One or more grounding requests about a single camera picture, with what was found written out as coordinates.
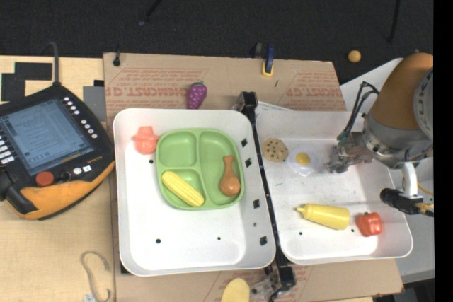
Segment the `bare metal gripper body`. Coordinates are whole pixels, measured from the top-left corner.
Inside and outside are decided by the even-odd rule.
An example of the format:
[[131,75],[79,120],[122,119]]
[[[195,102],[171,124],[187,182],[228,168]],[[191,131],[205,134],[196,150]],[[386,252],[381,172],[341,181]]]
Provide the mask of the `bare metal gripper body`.
[[374,154],[367,148],[362,140],[361,132],[351,132],[338,142],[338,152],[340,162],[345,165],[355,165],[358,163],[370,163],[374,159]]

